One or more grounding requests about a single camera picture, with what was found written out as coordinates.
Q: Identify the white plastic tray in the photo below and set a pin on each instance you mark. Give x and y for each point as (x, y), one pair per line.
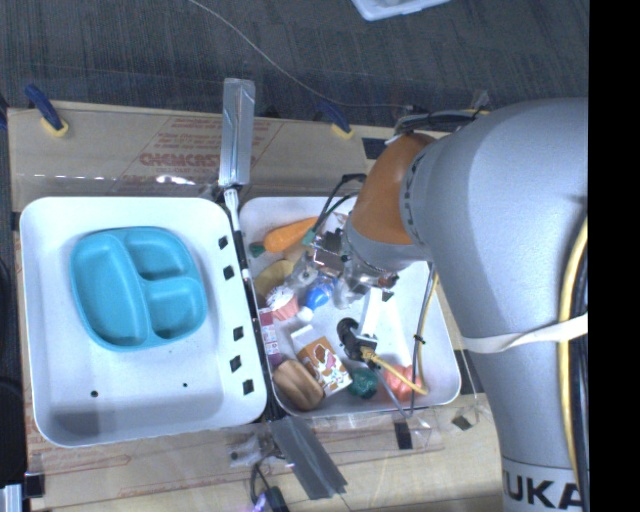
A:
(440, 370)
(150, 400)

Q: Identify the green broccoli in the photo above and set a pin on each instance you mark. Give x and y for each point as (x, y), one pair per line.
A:
(363, 383)

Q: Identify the yellow toy fruit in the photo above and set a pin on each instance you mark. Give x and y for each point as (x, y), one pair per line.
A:
(272, 275)

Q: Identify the pink toy food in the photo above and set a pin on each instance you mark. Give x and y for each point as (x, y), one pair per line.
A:
(397, 387)

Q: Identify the orange carrot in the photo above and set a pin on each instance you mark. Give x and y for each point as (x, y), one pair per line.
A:
(287, 234)

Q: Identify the pink and white cupcake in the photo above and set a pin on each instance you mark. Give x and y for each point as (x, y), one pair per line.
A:
(282, 302)

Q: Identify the white and orange carton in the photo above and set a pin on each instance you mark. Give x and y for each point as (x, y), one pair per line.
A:
(322, 362)

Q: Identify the black cylinder on white bracket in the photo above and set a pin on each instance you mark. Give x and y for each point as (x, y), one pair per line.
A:
(370, 310)

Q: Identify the brown bread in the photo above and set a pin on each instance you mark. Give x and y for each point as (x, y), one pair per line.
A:
(297, 385)

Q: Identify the blue and white bottle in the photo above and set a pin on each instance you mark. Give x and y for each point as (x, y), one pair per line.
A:
(316, 297)

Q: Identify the red and purple packet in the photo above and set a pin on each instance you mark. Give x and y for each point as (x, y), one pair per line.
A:
(269, 340)

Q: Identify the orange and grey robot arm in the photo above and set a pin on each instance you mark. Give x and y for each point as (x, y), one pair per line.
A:
(505, 225)

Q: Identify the blue divided plate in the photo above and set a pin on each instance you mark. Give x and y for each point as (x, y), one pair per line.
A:
(115, 290)

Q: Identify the brown cardboard board red print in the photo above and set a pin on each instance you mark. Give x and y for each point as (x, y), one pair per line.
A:
(150, 150)

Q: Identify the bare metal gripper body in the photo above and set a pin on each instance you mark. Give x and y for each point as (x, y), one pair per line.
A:
(327, 257)

